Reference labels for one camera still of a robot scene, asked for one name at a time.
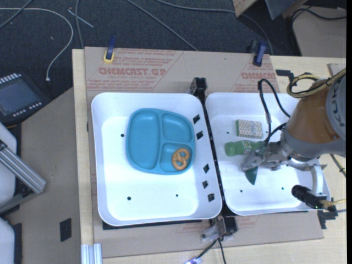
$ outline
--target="blue clamp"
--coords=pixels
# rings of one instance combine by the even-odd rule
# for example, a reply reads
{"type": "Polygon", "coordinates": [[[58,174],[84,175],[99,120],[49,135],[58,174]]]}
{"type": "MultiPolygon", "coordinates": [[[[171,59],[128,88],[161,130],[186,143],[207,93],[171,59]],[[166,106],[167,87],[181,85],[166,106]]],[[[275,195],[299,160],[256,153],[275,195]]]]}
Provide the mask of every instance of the blue clamp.
{"type": "Polygon", "coordinates": [[[253,64],[257,67],[262,66],[262,60],[265,53],[267,45],[264,41],[260,41],[257,47],[257,55],[254,57],[253,64]]]}
{"type": "Polygon", "coordinates": [[[108,64],[111,64],[112,61],[114,60],[114,56],[115,56],[115,53],[114,53],[115,43],[116,43],[116,35],[114,35],[113,37],[111,37],[108,50],[105,51],[105,54],[104,54],[104,62],[106,62],[106,63],[108,63],[108,64]]]}

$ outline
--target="table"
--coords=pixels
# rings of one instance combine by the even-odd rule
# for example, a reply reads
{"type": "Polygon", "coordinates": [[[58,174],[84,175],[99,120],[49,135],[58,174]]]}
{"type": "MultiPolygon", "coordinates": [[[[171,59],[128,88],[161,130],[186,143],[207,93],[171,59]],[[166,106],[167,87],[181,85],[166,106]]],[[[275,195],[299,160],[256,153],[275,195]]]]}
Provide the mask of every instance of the table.
{"type": "MultiPolygon", "coordinates": [[[[286,57],[270,56],[274,69],[291,70],[294,75],[310,72],[320,77],[330,76],[328,64],[346,64],[344,58],[286,57]]],[[[75,96],[75,121],[78,160],[79,204],[81,243],[92,245],[94,231],[92,221],[89,141],[87,128],[87,103],[85,86],[84,50],[73,50],[73,78],[75,96]]],[[[288,85],[288,78],[277,77],[280,92],[288,85]]],[[[329,155],[321,157],[322,164],[328,164],[324,174],[332,196],[336,199],[346,197],[346,180],[329,155]]],[[[339,157],[345,166],[345,159],[339,157]]],[[[295,241],[288,243],[263,244],[224,248],[227,263],[347,263],[347,229],[345,212],[336,220],[328,221],[324,238],[320,240],[295,241]]],[[[113,263],[184,263],[201,251],[172,252],[167,254],[140,255],[118,258],[104,258],[104,264],[113,263]]],[[[222,263],[221,251],[217,245],[203,257],[204,263],[222,263]]]]}

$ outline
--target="blue plate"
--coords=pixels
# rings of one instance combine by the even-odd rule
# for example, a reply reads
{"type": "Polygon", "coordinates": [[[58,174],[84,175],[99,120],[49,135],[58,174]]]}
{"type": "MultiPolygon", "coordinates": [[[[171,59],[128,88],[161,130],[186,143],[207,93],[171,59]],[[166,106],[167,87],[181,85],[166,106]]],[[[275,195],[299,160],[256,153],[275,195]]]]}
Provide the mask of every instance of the blue plate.
{"type": "Polygon", "coordinates": [[[153,108],[139,109],[129,120],[126,153],[129,162],[138,170],[165,175],[184,173],[194,159],[193,126],[187,118],[177,113],[153,108]],[[189,158],[187,167],[177,170],[172,165],[172,155],[181,148],[188,150],[189,158]]]}

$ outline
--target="device screen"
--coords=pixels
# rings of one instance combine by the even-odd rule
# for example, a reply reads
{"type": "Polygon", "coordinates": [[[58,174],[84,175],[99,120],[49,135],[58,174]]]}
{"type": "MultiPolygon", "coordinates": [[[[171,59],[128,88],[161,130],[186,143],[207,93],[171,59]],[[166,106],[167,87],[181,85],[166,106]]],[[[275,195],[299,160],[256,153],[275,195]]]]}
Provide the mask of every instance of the device screen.
{"type": "Polygon", "coordinates": [[[7,116],[40,98],[30,89],[22,79],[10,82],[0,88],[0,112],[7,116]]]}

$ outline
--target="pretzel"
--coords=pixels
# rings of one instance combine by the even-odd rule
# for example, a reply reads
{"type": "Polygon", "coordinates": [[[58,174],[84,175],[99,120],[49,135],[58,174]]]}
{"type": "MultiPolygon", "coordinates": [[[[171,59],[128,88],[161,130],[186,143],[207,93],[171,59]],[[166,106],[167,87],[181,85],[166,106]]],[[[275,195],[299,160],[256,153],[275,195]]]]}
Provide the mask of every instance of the pretzel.
{"type": "Polygon", "coordinates": [[[178,170],[181,171],[187,167],[187,160],[189,158],[189,151],[186,148],[179,148],[177,149],[171,157],[171,162],[172,166],[178,170]]]}

